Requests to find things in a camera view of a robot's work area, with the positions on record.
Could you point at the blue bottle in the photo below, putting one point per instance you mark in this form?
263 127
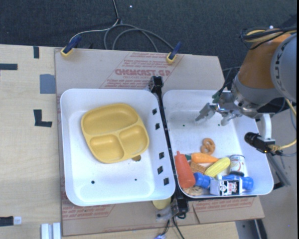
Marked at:
246 183

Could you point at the yellow divided plate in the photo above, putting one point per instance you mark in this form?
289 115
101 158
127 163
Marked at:
109 123

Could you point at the orange carrot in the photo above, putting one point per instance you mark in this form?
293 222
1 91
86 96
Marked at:
204 157

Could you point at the brown cardboard board red print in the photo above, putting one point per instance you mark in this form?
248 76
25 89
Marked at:
94 68

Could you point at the yellow round toy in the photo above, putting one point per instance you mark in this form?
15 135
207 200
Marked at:
162 203

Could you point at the tan waffle biscuit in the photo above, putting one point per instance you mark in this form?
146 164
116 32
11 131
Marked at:
196 167

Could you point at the white plastic tray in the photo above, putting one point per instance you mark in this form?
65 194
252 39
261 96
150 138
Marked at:
114 183
187 133

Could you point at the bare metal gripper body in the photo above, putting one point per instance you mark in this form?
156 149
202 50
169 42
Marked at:
241 106

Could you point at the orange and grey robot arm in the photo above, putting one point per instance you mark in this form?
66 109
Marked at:
257 66

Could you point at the white milk carton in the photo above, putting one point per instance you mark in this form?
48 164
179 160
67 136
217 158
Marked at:
224 187

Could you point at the black cylinder on white bracket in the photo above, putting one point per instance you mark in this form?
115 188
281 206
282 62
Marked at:
257 139

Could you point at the tan round cookie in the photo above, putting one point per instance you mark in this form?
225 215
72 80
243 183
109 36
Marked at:
193 191

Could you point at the brown pretzel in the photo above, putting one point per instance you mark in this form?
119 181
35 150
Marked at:
207 147

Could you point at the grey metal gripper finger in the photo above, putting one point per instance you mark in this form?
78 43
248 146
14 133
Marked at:
204 112
225 119

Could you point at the yellow corn cob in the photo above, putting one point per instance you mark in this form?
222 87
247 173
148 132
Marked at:
218 167

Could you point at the thin black rod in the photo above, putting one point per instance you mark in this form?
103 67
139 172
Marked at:
164 123

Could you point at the red ketchup bottle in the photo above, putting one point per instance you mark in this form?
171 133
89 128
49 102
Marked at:
185 169

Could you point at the small white can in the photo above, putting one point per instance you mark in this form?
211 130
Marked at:
237 163

